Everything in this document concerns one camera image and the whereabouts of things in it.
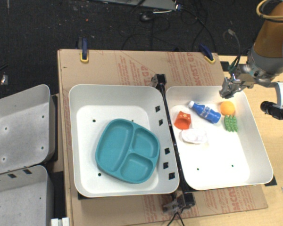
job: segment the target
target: blue plate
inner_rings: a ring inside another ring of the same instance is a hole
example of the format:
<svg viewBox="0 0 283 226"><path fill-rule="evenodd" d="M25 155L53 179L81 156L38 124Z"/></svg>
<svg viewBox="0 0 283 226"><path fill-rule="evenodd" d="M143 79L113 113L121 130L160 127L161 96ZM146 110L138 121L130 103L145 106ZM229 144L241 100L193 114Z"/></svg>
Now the blue plate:
<svg viewBox="0 0 283 226"><path fill-rule="evenodd" d="M159 141L148 129L124 119L112 120L100 137L95 160L98 167L122 181L147 181L159 157Z"/></svg>

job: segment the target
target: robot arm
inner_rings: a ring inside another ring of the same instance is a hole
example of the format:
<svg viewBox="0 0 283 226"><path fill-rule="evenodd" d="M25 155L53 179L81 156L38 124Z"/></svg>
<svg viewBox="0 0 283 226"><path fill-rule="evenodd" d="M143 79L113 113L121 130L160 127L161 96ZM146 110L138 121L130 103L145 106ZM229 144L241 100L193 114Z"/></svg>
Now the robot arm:
<svg viewBox="0 0 283 226"><path fill-rule="evenodd" d="M229 69L230 78L225 78L219 91L222 98L231 98L236 92L245 88L253 88L254 84L274 87L277 92L277 104L263 102L261 109L277 119L283 119L283 82L272 82L283 73L283 0L270 13L261 12L267 3L264 0L257 6L257 14L265 19L255 43L247 54L244 65L232 64Z"/></svg>

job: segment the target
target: yellow clamp pad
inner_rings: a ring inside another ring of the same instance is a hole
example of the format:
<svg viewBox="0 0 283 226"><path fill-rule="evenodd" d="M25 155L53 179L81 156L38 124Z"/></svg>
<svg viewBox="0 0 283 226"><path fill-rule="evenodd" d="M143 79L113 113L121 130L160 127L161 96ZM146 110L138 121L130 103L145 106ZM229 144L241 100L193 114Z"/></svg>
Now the yellow clamp pad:
<svg viewBox="0 0 283 226"><path fill-rule="evenodd" d="M213 64L215 63L215 58L213 58L213 60L210 60L208 57L204 56L204 58L210 63Z"/></svg>
<svg viewBox="0 0 283 226"><path fill-rule="evenodd" d="M88 53L87 53L86 59L83 59L83 53L81 52L81 53L80 53L80 61L81 61L82 63L88 63L88 60L89 60Z"/></svg>

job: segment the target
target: blue bottle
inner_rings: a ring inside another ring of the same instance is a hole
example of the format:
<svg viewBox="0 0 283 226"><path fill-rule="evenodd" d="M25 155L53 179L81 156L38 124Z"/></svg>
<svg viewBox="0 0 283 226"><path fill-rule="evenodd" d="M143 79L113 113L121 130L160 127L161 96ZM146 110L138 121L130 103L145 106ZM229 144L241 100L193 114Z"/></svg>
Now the blue bottle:
<svg viewBox="0 0 283 226"><path fill-rule="evenodd" d="M217 123L220 120L221 114L213 111L211 108L205 105L199 105L194 101L189 103L189 108L195 111L199 116L208 120L211 123Z"/></svg>

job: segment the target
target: white tray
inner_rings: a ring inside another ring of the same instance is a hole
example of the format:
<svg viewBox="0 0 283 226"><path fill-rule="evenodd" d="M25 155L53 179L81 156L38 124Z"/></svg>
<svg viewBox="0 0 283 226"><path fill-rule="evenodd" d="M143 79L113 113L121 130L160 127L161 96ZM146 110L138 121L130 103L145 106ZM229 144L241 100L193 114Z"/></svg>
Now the white tray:
<svg viewBox="0 0 283 226"><path fill-rule="evenodd" d="M0 174L49 160L55 151L55 106L47 85L0 99Z"/></svg>
<svg viewBox="0 0 283 226"><path fill-rule="evenodd" d="M69 92L69 105L75 186L80 194L85 197L167 194L177 189L177 163L163 98L157 89L76 85ZM127 183L99 170L95 151L102 132L113 119L133 120L157 136L160 155L146 182Z"/></svg>
<svg viewBox="0 0 283 226"><path fill-rule="evenodd" d="M166 100L174 123L179 111L191 114L190 128L202 128L208 141L186 143L181 130L173 126L183 174L188 185L196 190L264 184L273 178L273 170L244 92L229 99L235 105L238 132L225 130L224 116L217 124L199 117L188 103L206 105L220 112L220 86L171 87Z"/></svg>
<svg viewBox="0 0 283 226"><path fill-rule="evenodd" d="M0 226L49 226L53 185L43 166L0 175Z"/></svg>

